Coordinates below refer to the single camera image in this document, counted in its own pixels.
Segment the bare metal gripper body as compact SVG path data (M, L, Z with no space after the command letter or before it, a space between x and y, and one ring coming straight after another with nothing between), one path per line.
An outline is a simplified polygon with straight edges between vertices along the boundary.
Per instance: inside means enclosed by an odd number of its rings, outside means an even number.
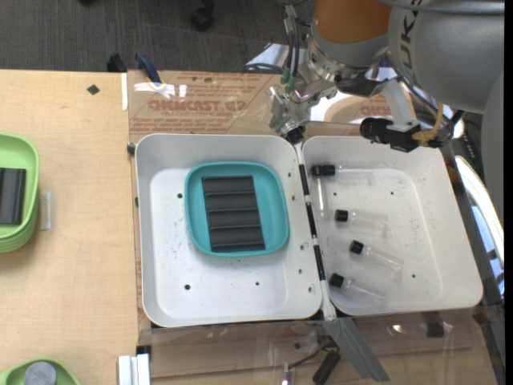
M352 83L362 75L362 67L340 63L317 48L309 48L286 84L287 96L294 104L319 100L335 94L338 84Z

